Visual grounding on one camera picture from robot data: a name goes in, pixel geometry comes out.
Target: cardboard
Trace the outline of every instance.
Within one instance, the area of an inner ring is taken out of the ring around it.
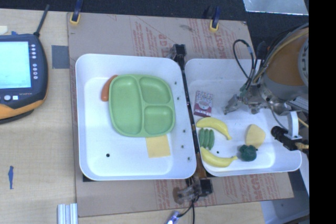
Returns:
[[[78,57],[88,53],[166,57],[174,44],[186,45],[186,61],[232,59],[232,44],[236,39],[251,44],[246,23],[220,20],[218,31],[212,33],[208,30],[208,19],[83,13],[79,24],[72,25],[69,20],[70,13],[67,22],[79,217],[188,207],[189,203],[179,205],[173,197],[174,190],[187,186],[185,180],[93,182],[83,177],[78,153],[75,63]],[[237,57],[250,57],[245,46],[237,46]],[[288,173],[212,177],[211,180],[214,192],[195,206],[293,197]]]

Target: screen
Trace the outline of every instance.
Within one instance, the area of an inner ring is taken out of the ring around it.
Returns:
[[[0,89],[31,86],[28,42],[0,41]]]

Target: blue clamp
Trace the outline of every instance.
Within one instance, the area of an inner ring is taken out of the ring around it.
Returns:
[[[215,10],[215,14],[213,15],[212,20],[210,22],[209,30],[211,32],[216,32],[218,30],[218,27],[219,27],[218,21],[219,21],[220,11],[221,11],[220,7],[217,6]]]
[[[80,19],[80,10],[82,9],[83,0],[77,0],[75,5],[75,10],[73,13],[71,13],[70,16],[70,23],[77,25],[79,23]]]

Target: wooden table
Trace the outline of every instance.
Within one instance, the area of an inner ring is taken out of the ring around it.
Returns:
[[[8,33],[32,34],[43,11],[0,9]],[[53,69],[52,45],[67,46],[66,12],[48,12],[40,31],[49,64],[45,103],[0,125],[0,223],[57,223],[58,204],[76,203],[69,69]],[[14,167],[13,189],[8,171]],[[78,223],[164,223],[171,210],[79,218]],[[191,223],[191,211],[179,221]],[[195,208],[196,223],[265,223],[259,202]]]

